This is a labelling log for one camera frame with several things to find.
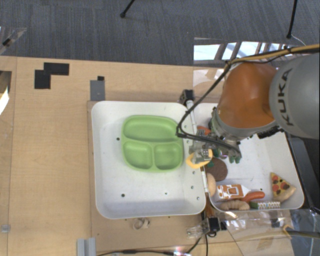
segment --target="toy food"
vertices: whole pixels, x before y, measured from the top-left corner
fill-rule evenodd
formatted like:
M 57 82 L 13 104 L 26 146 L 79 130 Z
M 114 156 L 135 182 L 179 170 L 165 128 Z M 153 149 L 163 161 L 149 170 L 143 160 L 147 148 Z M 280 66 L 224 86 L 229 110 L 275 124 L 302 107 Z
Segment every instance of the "toy food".
M 290 198 L 296 191 L 296 188 L 293 185 L 273 172 L 271 172 L 271 182 L 274 201 L 282 203 Z
M 246 211 L 250 209 L 249 204 L 247 204 L 244 201 L 240 200 L 230 200 L 223 202 L 220 205 L 221 210 L 227 211 L 227 210 L 241 210 L 241 211 Z
M 204 168 L 206 173 L 213 175 L 216 182 L 223 181 L 228 175 L 227 165 L 219 158 L 212 158 Z
M 208 183 L 208 189 L 209 189 L 210 196 L 212 197 L 216 193 L 216 190 L 217 190 L 215 177 L 211 173 L 207 173 L 206 174 L 206 181 Z
M 240 184 L 218 185 L 216 189 L 219 201 L 244 198 L 250 192 L 249 189 Z
M 280 202 L 279 201 L 251 201 L 249 203 L 251 208 L 254 209 L 277 209 L 280 208 Z
M 265 195 L 266 194 L 262 191 L 254 191 L 254 192 L 249 192 L 248 194 L 246 194 L 245 197 L 240 198 L 240 200 L 246 203 L 249 203 L 251 200 L 254 200 L 254 199 L 262 199 L 265 197 Z

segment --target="toy sausage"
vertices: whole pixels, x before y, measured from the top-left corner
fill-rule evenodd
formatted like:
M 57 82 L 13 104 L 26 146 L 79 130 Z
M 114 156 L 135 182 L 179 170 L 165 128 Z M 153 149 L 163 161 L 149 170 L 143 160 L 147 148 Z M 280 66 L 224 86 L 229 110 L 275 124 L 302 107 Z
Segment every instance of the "toy sausage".
M 249 192 L 248 194 L 246 194 L 245 197 L 240 198 L 241 201 L 244 201 L 246 203 L 249 203 L 251 200 L 254 199 L 261 199 L 265 197 L 265 193 L 262 191 L 255 191 L 255 192 Z

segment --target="brown patty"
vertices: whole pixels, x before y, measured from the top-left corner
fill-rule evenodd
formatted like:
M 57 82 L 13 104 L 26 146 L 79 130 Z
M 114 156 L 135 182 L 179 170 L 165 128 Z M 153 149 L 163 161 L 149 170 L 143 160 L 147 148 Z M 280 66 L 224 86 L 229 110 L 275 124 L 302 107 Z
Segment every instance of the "brown patty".
M 205 172 L 207 174 L 212 174 L 216 182 L 223 181 L 228 175 L 228 169 L 225 162 L 219 158 L 212 158 L 211 161 L 214 164 L 213 167 L 208 167 L 208 165 L 205 165 Z

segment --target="wooden tabletop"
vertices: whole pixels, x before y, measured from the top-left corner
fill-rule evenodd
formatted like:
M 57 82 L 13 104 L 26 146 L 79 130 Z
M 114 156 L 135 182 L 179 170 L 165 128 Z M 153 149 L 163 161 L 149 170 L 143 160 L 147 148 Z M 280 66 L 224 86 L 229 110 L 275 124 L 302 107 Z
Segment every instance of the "wooden tabletop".
M 44 62 L 68 63 L 69 75 L 52 75 L 51 89 L 35 89 L 35 70 L 43 70 Z M 8 256 L 74 256 L 77 239 L 95 235 L 89 179 L 90 80 L 104 77 L 106 100 L 176 102 L 183 89 L 194 89 L 201 95 L 217 72 L 214 68 L 191 66 L 5 56 L 0 56 L 0 70 L 12 71 L 10 103 L 0 116 L 0 121 L 7 120 L 0 122 L 1 135 L 11 127 L 10 118 L 13 122 L 13 134 L 6 140 L 8 146 L 0 140 L 0 221 L 1 225 L 11 227 L 9 233 L 0 233 L 0 254 Z M 195 80 L 195 73 L 204 76 Z M 219 97 L 221 90 L 222 85 L 211 95 L 213 99 Z M 170 222 L 173 227 L 184 230 L 182 227 L 188 227 L 188 220 L 185 216 L 174 216 Z M 164 217 L 154 221 L 159 226 L 168 224 L 168 218 Z M 111 222 L 106 220 L 104 232 L 113 239 L 113 229 L 118 226 L 108 225 Z M 120 222 L 117 236 L 129 230 L 125 220 Z M 187 240 L 185 233 L 181 233 L 182 236 L 183 244 L 174 241 L 168 244 L 160 239 L 152 247 L 189 248 L 195 242 Z M 282 252 L 293 255 L 289 239 L 283 240 L 287 254 L 286 250 Z M 192 255 L 204 255 L 203 243 L 201 241 Z M 241 252 L 228 231 L 219 232 L 209 243 L 212 252 L 209 255 L 243 255 L 243 249 Z M 130 244 L 133 245 L 145 248 L 143 241 Z M 113 249 L 115 247 L 100 247 L 100 252 Z

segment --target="pepperoni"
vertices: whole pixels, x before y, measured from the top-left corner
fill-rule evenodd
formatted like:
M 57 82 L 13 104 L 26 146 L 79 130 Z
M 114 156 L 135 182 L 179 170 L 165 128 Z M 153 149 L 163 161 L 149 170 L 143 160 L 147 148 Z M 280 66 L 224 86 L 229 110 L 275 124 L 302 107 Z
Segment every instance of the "pepperoni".
M 278 189 L 279 189 L 279 186 L 278 186 L 278 185 L 273 185 L 273 186 L 272 186 L 272 190 L 273 190 L 274 192 L 276 192 Z

